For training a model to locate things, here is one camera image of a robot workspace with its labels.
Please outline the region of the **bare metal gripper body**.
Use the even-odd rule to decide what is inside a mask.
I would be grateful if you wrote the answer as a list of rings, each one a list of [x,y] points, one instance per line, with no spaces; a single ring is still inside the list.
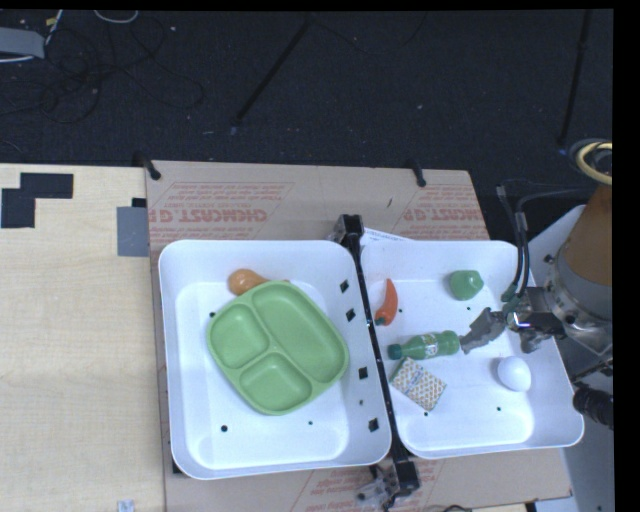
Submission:
[[[521,330],[538,330],[557,340],[571,339],[589,351],[612,349],[610,319],[585,309],[569,292],[548,287],[528,287],[509,301],[506,324],[518,335]]]

